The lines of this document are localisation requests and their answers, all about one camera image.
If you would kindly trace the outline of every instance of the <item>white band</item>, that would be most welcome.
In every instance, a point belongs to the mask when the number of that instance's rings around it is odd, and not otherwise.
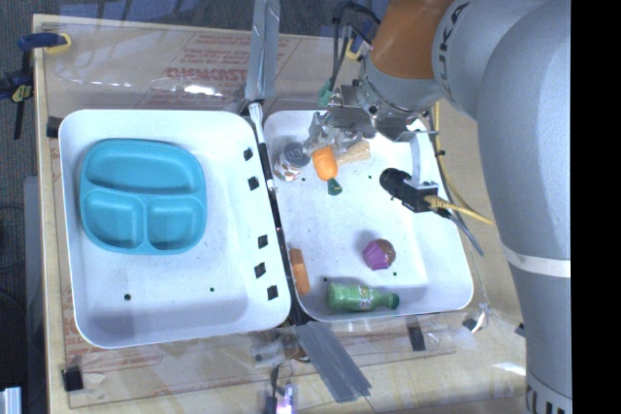
[[[503,244],[505,256],[512,266],[526,272],[555,276],[559,278],[572,277],[572,261],[566,259],[546,259],[531,255],[518,254]]]

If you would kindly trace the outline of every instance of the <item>bottle label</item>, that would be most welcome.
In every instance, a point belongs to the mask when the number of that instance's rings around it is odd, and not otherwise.
[[[360,294],[358,308],[360,310],[369,310],[372,302],[371,289],[368,286],[360,285],[358,287],[358,292]]]

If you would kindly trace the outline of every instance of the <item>blue plate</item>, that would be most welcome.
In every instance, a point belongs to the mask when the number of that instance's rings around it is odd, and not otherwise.
[[[80,214],[86,234],[102,248],[184,252],[205,232],[203,168],[191,153],[169,143],[103,140],[82,162]]]

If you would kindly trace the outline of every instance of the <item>robotic arm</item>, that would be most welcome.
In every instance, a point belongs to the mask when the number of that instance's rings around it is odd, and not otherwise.
[[[326,115],[393,141],[442,97],[476,121],[533,413],[572,412],[571,1],[390,0],[359,80]]]

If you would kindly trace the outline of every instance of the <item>purple object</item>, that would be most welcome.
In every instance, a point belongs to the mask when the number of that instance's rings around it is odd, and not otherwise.
[[[374,239],[362,252],[367,266],[373,271],[389,268],[396,257],[395,247],[387,239]]]

